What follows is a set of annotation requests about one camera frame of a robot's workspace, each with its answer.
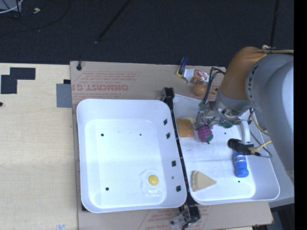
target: light wood surface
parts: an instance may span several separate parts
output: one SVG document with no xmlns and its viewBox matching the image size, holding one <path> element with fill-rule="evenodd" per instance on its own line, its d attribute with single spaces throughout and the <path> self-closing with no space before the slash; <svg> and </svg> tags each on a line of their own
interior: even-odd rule
<svg viewBox="0 0 307 230">
<path fill-rule="evenodd" d="M 56 84 L 69 65 L 0 64 L 36 68 L 0 94 L 0 229 L 78 229 L 71 108 L 57 108 Z"/>
</svg>

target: blue marker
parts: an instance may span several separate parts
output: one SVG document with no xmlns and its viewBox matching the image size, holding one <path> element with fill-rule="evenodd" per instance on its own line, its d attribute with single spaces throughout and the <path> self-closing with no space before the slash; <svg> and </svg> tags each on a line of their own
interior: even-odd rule
<svg viewBox="0 0 307 230">
<path fill-rule="evenodd" d="M 249 174 L 248 168 L 247 168 L 247 162 L 245 155 L 235 151 L 234 152 L 234 165 L 236 170 L 236 176 L 237 177 L 247 177 Z"/>
</svg>

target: white cable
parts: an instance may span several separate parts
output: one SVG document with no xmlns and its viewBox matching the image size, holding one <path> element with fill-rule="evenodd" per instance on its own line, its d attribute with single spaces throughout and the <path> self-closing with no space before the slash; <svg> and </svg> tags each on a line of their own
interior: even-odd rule
<svg viewBox="0 0 307 230">
<path fill-rule="evenodd" d="M 7 13 L 7 12 L 9 12 L 9 11 L 12 11 L 12 10 L 16 9 L 16 8 L 17 8 L 17 5 L 16 5 L 15 7 L 11 8 L 11 9 L 9 9 L 9 10 L 1 11 L 0 13 Z"/>
</svg>

